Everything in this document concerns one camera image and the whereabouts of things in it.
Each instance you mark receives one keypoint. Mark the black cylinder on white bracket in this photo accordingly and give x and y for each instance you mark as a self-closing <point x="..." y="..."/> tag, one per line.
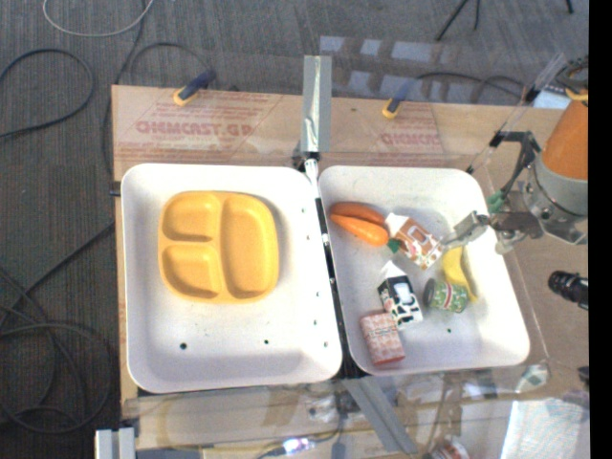
<point x="569" y="287"/>

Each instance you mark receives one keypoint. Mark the pink packet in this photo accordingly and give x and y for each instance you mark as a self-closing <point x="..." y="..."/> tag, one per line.
<point x="382" y="338"/>

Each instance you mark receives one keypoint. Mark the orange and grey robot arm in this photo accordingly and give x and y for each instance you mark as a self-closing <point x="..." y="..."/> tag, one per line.
<point x="566" y="151"/>

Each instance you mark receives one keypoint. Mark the thin black and white rod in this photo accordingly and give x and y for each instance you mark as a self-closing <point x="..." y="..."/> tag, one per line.
<point x="329" y="256"/>

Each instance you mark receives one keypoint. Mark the orange carrot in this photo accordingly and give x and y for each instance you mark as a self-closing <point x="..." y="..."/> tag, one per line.
<point x="363" y="231"/>

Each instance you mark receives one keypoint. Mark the green can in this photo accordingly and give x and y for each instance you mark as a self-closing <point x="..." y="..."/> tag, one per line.
<point x="449" y="297"/>

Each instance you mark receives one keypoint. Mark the black and white milk carton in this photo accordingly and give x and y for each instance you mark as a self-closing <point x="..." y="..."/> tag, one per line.
<point x="399" y="299"/>

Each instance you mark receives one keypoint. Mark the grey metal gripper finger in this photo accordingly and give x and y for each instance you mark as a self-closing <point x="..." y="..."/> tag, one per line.
<point x="508" y="244"/>
<point x="466" y="227"/>

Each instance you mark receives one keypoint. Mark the brown sausage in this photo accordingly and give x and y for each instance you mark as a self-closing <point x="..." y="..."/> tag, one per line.
<point x="356" y="211"/>

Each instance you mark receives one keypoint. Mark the white plastic tray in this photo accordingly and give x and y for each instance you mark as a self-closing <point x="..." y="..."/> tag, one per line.
<point x="454" y="347"/>
<point x="229" y="337"/>

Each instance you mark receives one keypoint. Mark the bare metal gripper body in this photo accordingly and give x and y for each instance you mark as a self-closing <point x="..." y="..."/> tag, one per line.
<point x="518" y="223"/>

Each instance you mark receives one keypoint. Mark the brown cardboard board red print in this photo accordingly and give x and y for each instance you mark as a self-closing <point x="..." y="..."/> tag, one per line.
<point x="201" y="127"/>

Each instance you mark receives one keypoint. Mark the yellow divided plate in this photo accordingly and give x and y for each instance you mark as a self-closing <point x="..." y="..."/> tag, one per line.
<point x="248" y="246"/>

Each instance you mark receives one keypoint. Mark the orange and white carton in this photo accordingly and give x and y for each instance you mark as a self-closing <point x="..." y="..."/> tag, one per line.
<point x="416" y="239"/>

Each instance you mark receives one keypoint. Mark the yellow banana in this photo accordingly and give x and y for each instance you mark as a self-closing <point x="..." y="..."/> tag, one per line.
<point x="456" y="266"/>

